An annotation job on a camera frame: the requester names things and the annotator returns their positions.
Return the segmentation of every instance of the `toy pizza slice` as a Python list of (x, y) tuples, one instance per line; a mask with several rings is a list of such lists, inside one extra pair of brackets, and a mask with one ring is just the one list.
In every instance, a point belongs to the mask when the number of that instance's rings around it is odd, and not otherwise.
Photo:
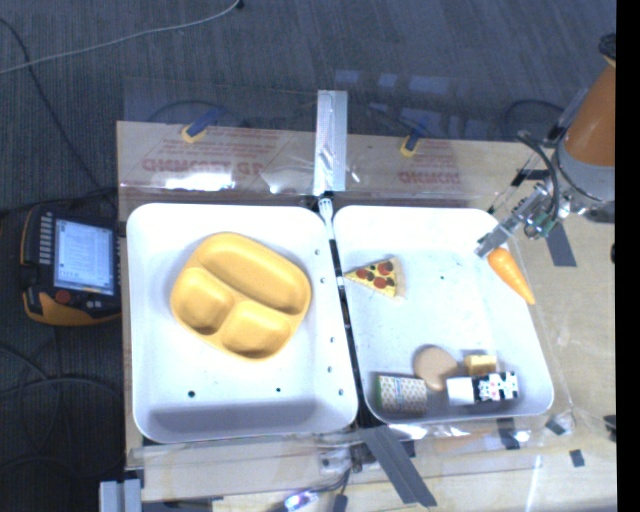
[(374, 261), (344, 276), (390, 298), (404, 297), (404, 274), (396, 257)]

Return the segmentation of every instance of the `black and orange device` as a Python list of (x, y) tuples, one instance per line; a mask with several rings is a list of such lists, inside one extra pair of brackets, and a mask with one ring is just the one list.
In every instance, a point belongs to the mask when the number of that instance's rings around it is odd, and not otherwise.
[(121, 314), (115, 220), (40, 205), (27, 217), (20, 248), (24, 308), (38, 322), (93, 325)]

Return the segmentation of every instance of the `carrot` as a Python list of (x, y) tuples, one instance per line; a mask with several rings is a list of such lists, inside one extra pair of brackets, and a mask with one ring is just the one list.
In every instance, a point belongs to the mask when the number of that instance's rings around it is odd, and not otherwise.
[(487, 256), (489, 265), (496, 274), (507, 283), (516, 293), (518, 293), (527, 304), (535, 304), (536, 299), (527, 284), (527, 280), (522, 275), (516, 260), (504, 247), (497, 247)]

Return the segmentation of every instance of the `yellow divided plate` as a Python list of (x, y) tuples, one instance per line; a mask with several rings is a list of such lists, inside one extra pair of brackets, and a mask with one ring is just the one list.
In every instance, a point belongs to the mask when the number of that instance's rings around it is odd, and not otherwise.
[(277, 354), (311, 301), (304, 272), (282, 255), (237, 233), (204, 240), (180, 271), (171, 311), (187, 330), (245, 360)]

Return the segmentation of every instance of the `lcd screen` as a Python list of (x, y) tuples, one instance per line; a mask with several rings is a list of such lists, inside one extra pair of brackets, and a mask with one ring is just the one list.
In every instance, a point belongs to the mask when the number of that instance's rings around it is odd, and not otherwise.
[(113, 252), (110, 229), (58, 219), (54, 286), (113, 295)]

